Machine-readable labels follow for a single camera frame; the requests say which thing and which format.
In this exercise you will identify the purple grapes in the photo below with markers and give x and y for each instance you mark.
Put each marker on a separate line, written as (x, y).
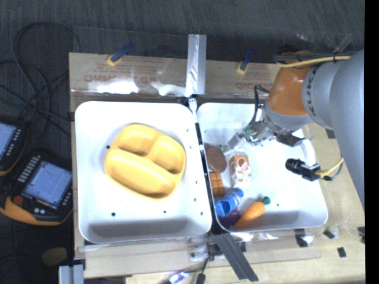
(230, 219)

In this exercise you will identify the orange and white carton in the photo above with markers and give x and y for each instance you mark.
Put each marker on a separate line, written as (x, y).
(240, 170)

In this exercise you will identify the orange carrot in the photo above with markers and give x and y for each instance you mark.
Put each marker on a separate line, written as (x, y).
(251, 213)

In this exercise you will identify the round brown biscuit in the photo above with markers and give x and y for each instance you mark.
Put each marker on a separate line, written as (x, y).
(215, 158)

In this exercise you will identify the brown waffle block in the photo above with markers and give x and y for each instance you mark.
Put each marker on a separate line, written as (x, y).
(217, 185)

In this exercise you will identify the black cylinder on white bracket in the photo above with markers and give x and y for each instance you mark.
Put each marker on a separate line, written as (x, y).
(302, 167)

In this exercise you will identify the white plastic tray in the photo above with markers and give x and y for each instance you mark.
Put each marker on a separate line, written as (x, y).
(290, 200)
(142, 217)

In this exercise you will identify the brown cardboard board, red print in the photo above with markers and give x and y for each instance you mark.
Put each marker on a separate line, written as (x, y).
(94, 81)

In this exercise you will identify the yellow divided plate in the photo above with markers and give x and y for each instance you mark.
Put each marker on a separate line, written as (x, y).
(142, 164)

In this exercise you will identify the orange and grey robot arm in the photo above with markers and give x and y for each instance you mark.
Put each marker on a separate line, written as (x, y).
(331, 99)

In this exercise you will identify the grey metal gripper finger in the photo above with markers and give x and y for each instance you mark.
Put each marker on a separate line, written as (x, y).
(237, 141)
(291, 139)

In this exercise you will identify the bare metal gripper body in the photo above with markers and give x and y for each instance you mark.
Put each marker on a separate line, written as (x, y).
(265, 132)

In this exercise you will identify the clear bottle with blue cap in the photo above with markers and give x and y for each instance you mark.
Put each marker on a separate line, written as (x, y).
(226, 204)

